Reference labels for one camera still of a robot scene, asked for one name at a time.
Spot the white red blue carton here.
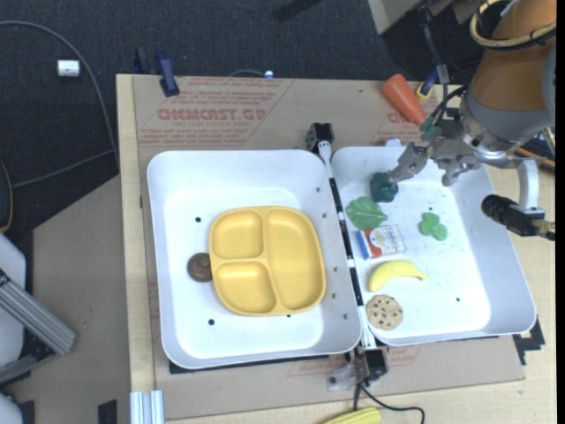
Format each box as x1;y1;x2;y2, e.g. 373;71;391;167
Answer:
355;223;407;261

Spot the dark green broccoli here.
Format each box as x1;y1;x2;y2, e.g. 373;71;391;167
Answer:
368;170;400;204

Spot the thin black and white rod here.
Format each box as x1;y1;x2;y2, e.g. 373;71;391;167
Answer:
318;140;376;350

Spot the orange carrot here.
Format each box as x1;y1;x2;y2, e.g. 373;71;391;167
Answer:
380;72;426;125

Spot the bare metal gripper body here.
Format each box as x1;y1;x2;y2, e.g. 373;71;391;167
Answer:
426;119;531;170

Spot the yellow corn cob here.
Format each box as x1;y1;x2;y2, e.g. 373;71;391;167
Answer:
321;406;382;424

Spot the brown doughnut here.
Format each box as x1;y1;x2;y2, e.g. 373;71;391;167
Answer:
186;252;215;284

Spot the yellow divided plate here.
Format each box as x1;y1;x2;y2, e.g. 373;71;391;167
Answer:
207;205;328;318

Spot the black block with thin wires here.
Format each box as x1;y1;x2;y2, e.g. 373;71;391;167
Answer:
305;122;335;152
328;346;390;390

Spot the white plastic tray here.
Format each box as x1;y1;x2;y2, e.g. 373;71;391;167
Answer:
146;148;365;370
329;144;539;348

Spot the black cylinder on white bracket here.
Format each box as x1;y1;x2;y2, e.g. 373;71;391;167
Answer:
480;157;547;239

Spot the tan chocolate chip biscuit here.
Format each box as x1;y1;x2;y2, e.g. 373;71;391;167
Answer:
365;293;404;331

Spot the yellow banana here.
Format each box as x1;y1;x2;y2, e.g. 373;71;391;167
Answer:
367;259;429;293

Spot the green lettuce leaf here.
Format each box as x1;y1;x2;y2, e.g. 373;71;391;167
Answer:
344;195;389;231

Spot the brown cardboard board red print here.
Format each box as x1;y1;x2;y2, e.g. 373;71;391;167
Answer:
132;74;527;421

